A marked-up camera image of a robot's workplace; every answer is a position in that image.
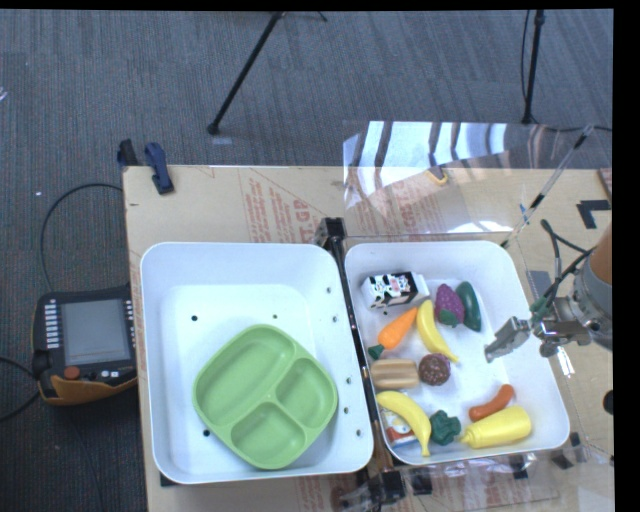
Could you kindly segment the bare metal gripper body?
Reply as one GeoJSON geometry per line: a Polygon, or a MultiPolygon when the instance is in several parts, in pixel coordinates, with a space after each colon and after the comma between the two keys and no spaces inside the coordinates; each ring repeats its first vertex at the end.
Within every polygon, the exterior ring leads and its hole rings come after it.
{"type": "Polygon", "coordinates": [[[610,300],[604,302],[577,294],[556,297],[548,304],[542,297],[531,306],[531,328],[541,340],[540,355],[550,358],[559,348],[575,342],[591,343],[613,351],[613,316],[610,300]]]}

